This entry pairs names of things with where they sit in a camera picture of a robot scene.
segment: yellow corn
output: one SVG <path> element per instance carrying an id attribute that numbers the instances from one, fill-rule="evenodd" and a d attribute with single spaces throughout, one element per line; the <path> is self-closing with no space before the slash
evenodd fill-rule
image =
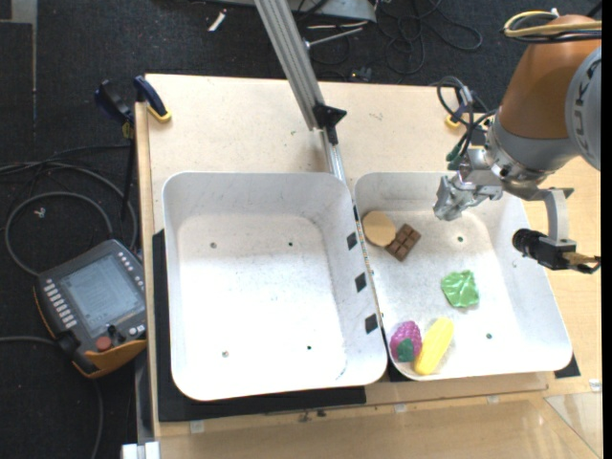
<path id="1" fill-rule="evenodd" d="M 449 318 L 439 317 L 434 321 L 423 339 L 421 353 L 414 361 L 414 370 L 417 374 L 426 376 L 435 370 L 447 352 L 453 331 L 454 325 Z"/>

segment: black bracket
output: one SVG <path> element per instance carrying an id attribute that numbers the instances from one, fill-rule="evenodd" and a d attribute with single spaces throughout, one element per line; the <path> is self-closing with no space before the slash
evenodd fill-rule
<path id="1" fill-rule="evenodd" d="M 324 129 L 327 133 L 327 140 L 333 144 L 338 144 L 338 134 L 336 133 L 336 124 L 338 124 L 344 116 L 346 111 L 337 109 L 336 107 L 330 107 L 322 103 L 317 103 L 313 107 L 315 113 L 315 119 L 317 119 L 318 127 Z"/>

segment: black floor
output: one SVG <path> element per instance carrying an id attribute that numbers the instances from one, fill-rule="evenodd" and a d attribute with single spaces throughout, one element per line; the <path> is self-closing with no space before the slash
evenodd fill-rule
<path id="1" fill-rule="evenodd" d="M 453 75 L 494 107 L 524 51 L 523 44 L 500 34 L 504 22 L 534 9 L 586 14 L 598 1 L 393 0 L 379 8 L 378 25 L 314 48 L 313 64 L 320 80 L 345 81 L 363 70 L 374 83 L 428 85 Z M 217 32 L 208 33 L 224 7 L 225 21 Z M 0 0 L 0 20 L 10 18 L 10 0 Z M 343 21 L 311 16 L 299 20 L 299 26 L 306 38 L 316 40 L 330 31 L 306 27 L 330 22 Z M 111 79 L 131 103 L 131 78 L 146 72 L 283 77 L 256 10 L 210 2 L 38 0 L 35 90 L 33 49 L 32 26 L 0 22 L 3 237 L 4 223 L 19 203 L 40 193 L 70 190 L 100 202 L 112 215 L 117 237 L 131 238 L 129 220 L 120 222 L 119 196 L 66 167 L 86 167 L 122 188 L 126 142 L 120 126 L 94 103 L 94 91 L 103 80 Z M 206 111 L 205 99 L 202 107 Z M 25 164 L 51 157 L 54 163 Z M 14 171 L 16 165 L 24 168 Z M 138 209 L 136 188 L 131 199 Z M 40 208 L 46 209 L 44 218 L 35 213 Z M 39 271 L 96 245 L 104 234 L 86 206 L 48 199 L 28 206 L 15 219 L 11 244 Z M 15 265 L 2 244 L 0 338 L 47 337 L 32 285 L 33 277 Z M 131 365 L 98 381 L 104 403 L 98 458 L 119 458 L 121 445 L 137 440 L 132 381 Z M 0 342 L 0 457 L 89 457 L 97 426 L 93 384 L 59 351 L 38 343 Z"/>

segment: emergency stop button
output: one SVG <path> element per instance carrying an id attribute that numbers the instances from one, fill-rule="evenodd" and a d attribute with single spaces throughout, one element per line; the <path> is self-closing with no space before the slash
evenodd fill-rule
<path id="1" fill-rule="evenodd" d="M 110 350 L 113 347 L 113 341 L 110 339 L 110 337 L 107 337 L 106 335 L 102 335 L 101 337 L 98 337 L 98 339 L 96 340 L 96 348 L 98 349 L 99 352 L 106 352 L 107 350 Z"/>

